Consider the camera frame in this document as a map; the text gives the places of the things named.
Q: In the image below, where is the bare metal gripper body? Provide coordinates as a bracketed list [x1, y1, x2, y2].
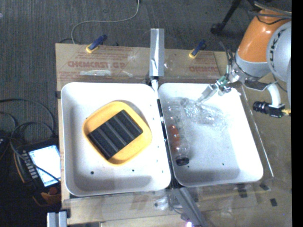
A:
[220, 64, 248, 89]

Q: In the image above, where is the crushed clear plastic bottle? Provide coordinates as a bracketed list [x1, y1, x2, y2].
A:
[180, 97, 228, 132]

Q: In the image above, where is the clear plastic bottle black cap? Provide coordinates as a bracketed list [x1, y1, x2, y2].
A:
[165, 101, 191, 166]

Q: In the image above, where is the white plastic tray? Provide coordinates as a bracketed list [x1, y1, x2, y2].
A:
[157, 82, 264, 188]
[60, 82, 172, 197]

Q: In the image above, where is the yellow divided plate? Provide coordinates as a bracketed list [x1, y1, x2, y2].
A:
[81, 100, 153, 166]

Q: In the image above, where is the black ribbed block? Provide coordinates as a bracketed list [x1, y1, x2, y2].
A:
[87, 109, 144, 161]

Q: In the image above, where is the brown cardboard board red print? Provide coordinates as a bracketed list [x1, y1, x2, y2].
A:
[54, 43, 273, 225]

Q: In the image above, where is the black cylinder on white bracket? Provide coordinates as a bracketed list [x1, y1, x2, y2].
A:
[252, 82, 286, 118]

